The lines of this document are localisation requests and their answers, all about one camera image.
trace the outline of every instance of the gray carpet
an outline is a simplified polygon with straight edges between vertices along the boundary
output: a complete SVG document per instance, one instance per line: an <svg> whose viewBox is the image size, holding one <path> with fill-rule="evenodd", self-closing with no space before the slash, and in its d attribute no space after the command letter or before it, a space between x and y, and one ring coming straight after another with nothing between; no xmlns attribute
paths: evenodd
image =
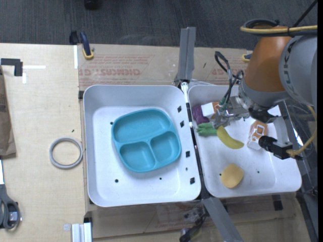
<svg viewBox="0 0 323 242"><path fill-rule="evenodd" d="M293 25L314 0L0 0L0 42L69 44L72 30L90 43L179 46L180 29L197 27L196 46L253 49L240 26L254 18ZM317 24L317 5L299 26Z"/></svg>

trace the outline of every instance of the scissors handle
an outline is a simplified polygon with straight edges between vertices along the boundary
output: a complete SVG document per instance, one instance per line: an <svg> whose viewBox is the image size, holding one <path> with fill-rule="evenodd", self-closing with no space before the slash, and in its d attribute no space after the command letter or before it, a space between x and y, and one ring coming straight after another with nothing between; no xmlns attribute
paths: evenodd
<svg viewBox="0 0 323 242"><path fill-rule="evenodd" d="M10 220L10 212L17 213L17 220ZM4 184L0 185L0 225L2 224L6 229L12 229L18 225L20 221L20 210L18 204L11 200L7 195L6 186Z"/></svg>

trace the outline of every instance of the light wood surface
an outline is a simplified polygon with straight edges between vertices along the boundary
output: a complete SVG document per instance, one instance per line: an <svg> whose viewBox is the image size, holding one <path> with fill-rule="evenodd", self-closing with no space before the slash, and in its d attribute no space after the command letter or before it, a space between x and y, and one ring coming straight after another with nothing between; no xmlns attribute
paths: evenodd
<svg viewBox="0 0 323 242"><path fill-rule="evenodd" d="M22 222L13 232L0 229L1 242L71 241L65 224L83 223L85 214L83 164L73 169L54 167L48 157L51 143L68 136L81 141L78 71L73 46L0 44L1 58L19 58L27 83L3 66L10 115L17 146L14 157L3 159L9 196L19 203ZM61 144L54 151L63 163L77 158L77 149ZM241 222L237 229L245 241L310 241L301 209L292 201L292 217ZM98 241L179 241L179 231L96 239ZM204 228L196 241L222 241L214 226Z"/></svg>

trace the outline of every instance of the brown paper bag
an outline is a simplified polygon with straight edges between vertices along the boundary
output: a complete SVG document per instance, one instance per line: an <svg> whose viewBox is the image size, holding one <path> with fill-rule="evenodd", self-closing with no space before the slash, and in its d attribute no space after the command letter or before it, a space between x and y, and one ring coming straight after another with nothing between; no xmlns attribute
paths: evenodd
<svg viewBox="0 0 323 242"><path fill-rule="evenodd" d="M5 77L0 66L0 155L5 156L15 152L16 145L6 98Z"/></svg>

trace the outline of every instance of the yellow cable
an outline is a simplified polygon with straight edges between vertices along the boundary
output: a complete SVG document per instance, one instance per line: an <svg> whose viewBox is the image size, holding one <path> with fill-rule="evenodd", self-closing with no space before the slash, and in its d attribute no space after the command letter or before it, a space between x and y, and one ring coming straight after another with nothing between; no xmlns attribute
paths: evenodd
<svg viewBox="0 0 323 242"><path fill-rule="evenodd" d="M315 129L315 132L312 134L312 136L307 140L307 142L301 148L299 148L298 150L289 149L289 150L286 151L289 155L291 155L292 158L294 158L295 155L300 154L313 141L313 139L317 135L317 116L316 116L316 113L315 113L314 109L311 106L307 106L307 107L312 112L312 114L313 114L313 116L315 118L316 129Z"/></svg>
<svg viewBox="0 0 323 242"><path fill-rule="evenodd" d="M244 32L259 33L259 34L277 34L277 33L287 33L288 32L287 27L284 29L251 29L251 28L245 28L245 27L241 26L240 30L244 31ZM289 32L307 31L307 30L317 30L317 25L289 28Z"/></svg>

